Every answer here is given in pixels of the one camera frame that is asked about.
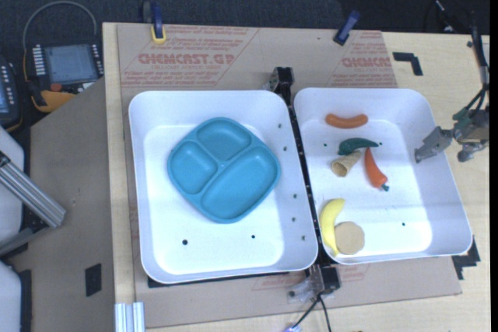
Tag yellow banana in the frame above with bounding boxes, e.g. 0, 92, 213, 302
319, 197, 346, 257

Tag black block with wires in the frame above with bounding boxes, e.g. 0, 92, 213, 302
268, 65, 295, 95
309, 266, 342, 295

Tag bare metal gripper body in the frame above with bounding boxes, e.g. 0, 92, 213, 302
453, 108, 490, 147

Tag orange carrot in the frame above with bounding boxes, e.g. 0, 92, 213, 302
363, 146, 391, 192

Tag tan round biscuit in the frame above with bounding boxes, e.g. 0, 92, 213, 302
333, 221, 366, 257

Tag tan ice cream cone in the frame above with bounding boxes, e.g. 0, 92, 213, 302
331, 150, 363, 179

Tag brown cardboard board red print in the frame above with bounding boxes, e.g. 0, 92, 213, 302
115, 23, 465, 330

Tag thin black rod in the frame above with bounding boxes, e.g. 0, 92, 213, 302
282, 87, 326, 269

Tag white plastic tray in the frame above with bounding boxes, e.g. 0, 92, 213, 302
128, 89, 319, 285
293, 87, 474, 266

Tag orange sausage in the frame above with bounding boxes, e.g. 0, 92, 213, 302
324, 113, 370, 129

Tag green pepper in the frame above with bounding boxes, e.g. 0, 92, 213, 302
337, 138, 380, 156

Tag blue divided plate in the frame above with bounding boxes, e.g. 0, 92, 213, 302
167, 117, 282, 225

